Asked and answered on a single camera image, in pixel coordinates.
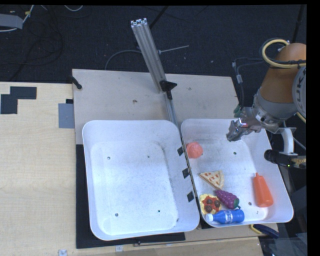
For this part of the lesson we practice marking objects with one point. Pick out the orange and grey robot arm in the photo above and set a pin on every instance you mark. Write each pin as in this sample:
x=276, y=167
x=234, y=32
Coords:
x=281, y=80

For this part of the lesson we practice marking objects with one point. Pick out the pink round toy fruit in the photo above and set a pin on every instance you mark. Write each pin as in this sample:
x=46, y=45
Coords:
x=194, y=150

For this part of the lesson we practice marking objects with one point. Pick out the black cylinder on white bracket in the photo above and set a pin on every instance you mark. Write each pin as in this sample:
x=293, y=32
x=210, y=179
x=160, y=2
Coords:
x=287, y=150

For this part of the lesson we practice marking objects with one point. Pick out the blue toy bottle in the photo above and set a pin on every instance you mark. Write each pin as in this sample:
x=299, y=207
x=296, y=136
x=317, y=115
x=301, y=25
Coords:
x=228, y=216

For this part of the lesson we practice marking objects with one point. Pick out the yellow toy spaghetti with meatballs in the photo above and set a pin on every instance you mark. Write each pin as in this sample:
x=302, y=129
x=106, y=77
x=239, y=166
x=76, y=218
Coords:
x=208, y=203

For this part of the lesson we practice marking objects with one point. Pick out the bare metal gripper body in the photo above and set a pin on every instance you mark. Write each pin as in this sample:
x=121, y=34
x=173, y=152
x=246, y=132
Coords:
x=252, y=120

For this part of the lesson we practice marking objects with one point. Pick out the toy pizza slice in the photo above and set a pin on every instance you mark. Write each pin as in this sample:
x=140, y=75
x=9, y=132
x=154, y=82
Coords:
x=213, y=178

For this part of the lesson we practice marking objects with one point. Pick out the white plastic tray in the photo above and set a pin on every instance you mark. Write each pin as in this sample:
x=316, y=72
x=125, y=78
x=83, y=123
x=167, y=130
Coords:
x=237, y=165
x=132, y=180

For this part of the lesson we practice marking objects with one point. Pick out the purple toy grapes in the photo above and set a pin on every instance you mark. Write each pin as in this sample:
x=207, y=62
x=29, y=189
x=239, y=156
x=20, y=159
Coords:
x=226, y=198

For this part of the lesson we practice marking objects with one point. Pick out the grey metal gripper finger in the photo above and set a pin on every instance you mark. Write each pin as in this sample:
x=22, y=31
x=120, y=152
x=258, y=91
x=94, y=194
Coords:
x=232, y=132
x=243, y=131

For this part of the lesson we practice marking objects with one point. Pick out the orange toy bottle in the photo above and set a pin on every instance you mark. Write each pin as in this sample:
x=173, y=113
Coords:
x=262, y=192

